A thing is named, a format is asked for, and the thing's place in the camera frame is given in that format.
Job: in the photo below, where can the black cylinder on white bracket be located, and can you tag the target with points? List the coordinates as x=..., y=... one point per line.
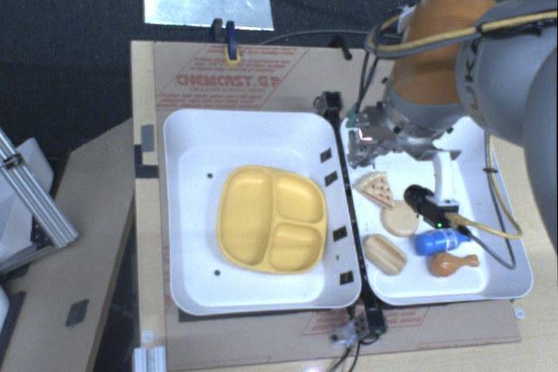
x=429, y=204

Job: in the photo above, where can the round tan biscuit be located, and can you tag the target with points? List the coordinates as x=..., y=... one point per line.
x=399, y=222

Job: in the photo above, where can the thin black and white rod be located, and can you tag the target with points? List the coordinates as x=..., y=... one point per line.
x=351, y=204

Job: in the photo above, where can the toy sausage in bun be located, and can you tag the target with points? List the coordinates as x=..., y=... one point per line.
x=383, y=254

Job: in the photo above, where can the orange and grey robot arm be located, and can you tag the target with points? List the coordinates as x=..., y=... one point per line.
x=501, y=69

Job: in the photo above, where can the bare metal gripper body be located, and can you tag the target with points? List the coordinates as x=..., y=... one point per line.
x=392, y=130

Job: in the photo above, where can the white plastic tray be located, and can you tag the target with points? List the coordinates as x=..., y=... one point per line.
x=196, y=231
x=436, y=289

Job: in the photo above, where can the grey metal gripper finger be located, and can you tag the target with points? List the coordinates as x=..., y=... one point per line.
x=355, y=150
x=370, y=153

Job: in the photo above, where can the blue bottle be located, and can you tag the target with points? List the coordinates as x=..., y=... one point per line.
x=436, y=242

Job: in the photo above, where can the brown toy chicken drumstick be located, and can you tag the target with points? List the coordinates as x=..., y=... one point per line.
x=447, y=265

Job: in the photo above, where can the brown cardboard board red print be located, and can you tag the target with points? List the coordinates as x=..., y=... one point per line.
x=244, y=78

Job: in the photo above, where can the yellow divided plate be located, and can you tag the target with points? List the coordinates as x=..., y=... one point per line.
x=253, y=218

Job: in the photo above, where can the toy pizza slice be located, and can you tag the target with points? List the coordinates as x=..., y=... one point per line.
x=376, y=187

